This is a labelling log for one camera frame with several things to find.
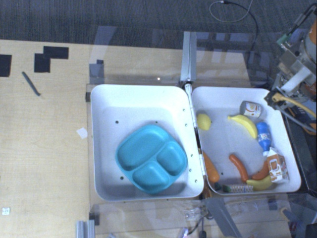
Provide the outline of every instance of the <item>tin can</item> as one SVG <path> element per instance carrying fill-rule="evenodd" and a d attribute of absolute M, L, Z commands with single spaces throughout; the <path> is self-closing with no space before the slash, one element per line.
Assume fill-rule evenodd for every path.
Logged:
<path fill-rule="evenodd" d="M 240 114 L 249 117 L 260 117 L 262 107 L 254 102 L 243 101 L 240 106 Z"/>

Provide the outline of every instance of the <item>lemon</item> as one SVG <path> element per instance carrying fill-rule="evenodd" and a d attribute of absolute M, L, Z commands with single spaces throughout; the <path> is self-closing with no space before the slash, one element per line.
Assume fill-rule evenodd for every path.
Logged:
<path fill-rule="evenodd" d="M 209 130 L 211 126 L 211 119 L 206 114 L 199 114 L 197 116 L 197 125 L 199 129 Z"/>

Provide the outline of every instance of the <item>wooden surface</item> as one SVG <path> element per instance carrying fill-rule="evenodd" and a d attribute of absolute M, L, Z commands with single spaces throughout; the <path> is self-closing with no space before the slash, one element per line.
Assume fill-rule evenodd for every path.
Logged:
<path fill-rule="evenodd" d="M 34 73 L 34 53 L 42 53 L 45 45 L 69 47 L 69 59 L 52 59 L 51 73 Z M 88 143 L 76 132 L 87 129 L 89 62 L 103 59 L 110 78 L 145 75 L 157 80 L 167 75 L 177 81 L 181 51 L 0 40 L 0 54 L 12 55 L 10 77 L 0 77 L 0 208 L 11 210 L 10 215 L 0 215 L 0 237 L 73 238 L 76 221 L 86 221 L 90 211 Z M 216 85 L 249 86 L 242 65 L 234 62 L 226 69 L 222 64 L 215 65 L 217 59 L 210 66 L 213 56 L 210 52 L 200 54 L 197 68 L 210 74 Z M 40 97 L 33 93 L 22 71 L 29 75 Z M 108 224 L 112 223 L 117 238 L 176 237 L 180 226 L 186 224 L 183 209 L 178 209 L 178 215 L 171 209 L 149 209 L 149 223 L 173 221 L 176 214 L 175 228 L 161 226 L 153 231 L 158 227 L 149 225 L 148 230 L 139 231 L 136 220 L 144 214 L 142 209 L 125 212 L 112 207 Z M 237 221 L 244 234 L 280 227 L 273 237 L 289 237 L 286 222 L 275 214 L 273 222 Z M 125 223 L 125 218 L 135 222 Z M 214 221 L 206 227 L 211 237 L 223 237 Z"/>

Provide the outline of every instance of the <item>sausage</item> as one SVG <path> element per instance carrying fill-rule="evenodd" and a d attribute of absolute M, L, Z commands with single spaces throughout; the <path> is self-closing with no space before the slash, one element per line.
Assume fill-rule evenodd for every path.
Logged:
<path fill-rule="evenodd" d="M 214 167 L 213 163 L 211 162 L 211 159 L 207 156 L 205 152 L 203 152 L 204 160 L 205 160 L 205 167 L 206 167 L 206 172 L 208 176 L 208 181 L 210 183 L 215 183 L 219 181 L 220 176 L 218 174 L 217 169 Z"/>
<path fill-rule="evenodd" d="M 268 164 L 267 164 L 267 161 L 264 161 L 262 169 L 256 174 L 254 174 L 253 176 L 251 176 L 251 178 L 253 180 L 262 180 L 267 176 L 267 174 L 268 174 Z"/>
<path fill-rule="evenodd" d="M 234 154 L 230 154 L 229 160 L 237 167 L 240 173 L 241 181 L 246 182 L 249 179 L 248 173 L 242 162 Z"/>

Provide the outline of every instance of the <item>blue plate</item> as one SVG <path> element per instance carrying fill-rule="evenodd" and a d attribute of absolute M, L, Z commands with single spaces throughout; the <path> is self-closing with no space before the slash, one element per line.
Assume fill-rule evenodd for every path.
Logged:
<path fill-rule="evenodd" d="M 168 132 L 152 124 L 125 138 L 115 160 L 130 181 L 148 194 L 170 187 L 187 167 L 183 148 Z"/>

